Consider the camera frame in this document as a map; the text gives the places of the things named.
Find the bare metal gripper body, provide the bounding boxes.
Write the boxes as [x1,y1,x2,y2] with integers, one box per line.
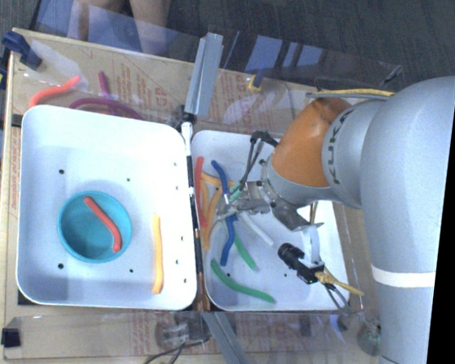
[234,177,294,222]

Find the white foam tube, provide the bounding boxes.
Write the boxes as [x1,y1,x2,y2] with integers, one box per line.
[236,211,278,247]

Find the blue foam tube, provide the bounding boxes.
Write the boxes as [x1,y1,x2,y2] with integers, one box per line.
[199,159,247,269]

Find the red foam tube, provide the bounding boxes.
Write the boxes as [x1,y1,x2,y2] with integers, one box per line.
[187,156,217,229]
[27,69,83,114]
[77,195,128,254]

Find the green foam tube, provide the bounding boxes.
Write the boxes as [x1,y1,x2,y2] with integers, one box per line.
[228,233,263,272]
[205,258,281,305]

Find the thin black and white rod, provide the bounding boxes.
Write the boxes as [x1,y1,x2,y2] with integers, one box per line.
[160,121,231,313]

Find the white plastic tray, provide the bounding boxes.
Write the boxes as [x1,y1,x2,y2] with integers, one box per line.
[171,126,369,327]
[0,101,217,323]

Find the brown cardboard board, red print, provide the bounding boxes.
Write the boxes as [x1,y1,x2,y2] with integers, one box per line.
[0,28,413,364]

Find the blue bowl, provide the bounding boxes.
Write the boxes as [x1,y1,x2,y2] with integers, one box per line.
[52,186,138,268]

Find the purple foam tube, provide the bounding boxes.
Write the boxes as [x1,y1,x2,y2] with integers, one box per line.
[95,71,115,98]
[67,93,148,122]

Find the black cylinder on white bracket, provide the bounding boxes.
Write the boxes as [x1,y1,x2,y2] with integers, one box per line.
[274,219,330,288]

